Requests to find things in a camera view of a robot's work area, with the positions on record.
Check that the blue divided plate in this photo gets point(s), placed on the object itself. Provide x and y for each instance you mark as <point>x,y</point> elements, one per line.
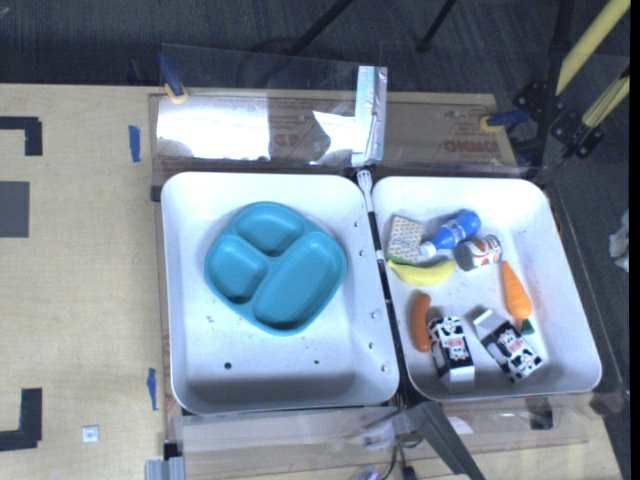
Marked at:
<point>275,268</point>

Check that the yellow banana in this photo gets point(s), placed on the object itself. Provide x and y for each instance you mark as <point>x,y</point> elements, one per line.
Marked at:
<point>422,273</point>

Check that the blue and white bottle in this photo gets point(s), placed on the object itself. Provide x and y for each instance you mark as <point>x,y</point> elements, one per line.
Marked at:
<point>452,233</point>

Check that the orange sausage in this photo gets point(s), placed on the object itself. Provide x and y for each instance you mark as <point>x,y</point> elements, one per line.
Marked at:
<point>420,323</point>

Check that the white plastic tray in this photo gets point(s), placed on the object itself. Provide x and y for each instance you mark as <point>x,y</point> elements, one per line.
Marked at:
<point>550,368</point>
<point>310,368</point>

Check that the white and orange can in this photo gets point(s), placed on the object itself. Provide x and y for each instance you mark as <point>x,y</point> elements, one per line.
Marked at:
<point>481,252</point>

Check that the cow print milk carton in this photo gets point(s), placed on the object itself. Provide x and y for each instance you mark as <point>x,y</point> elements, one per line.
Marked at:
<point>451,350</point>
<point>510,350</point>

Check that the orange carrot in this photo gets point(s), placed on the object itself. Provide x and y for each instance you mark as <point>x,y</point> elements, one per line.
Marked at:
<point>515,293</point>

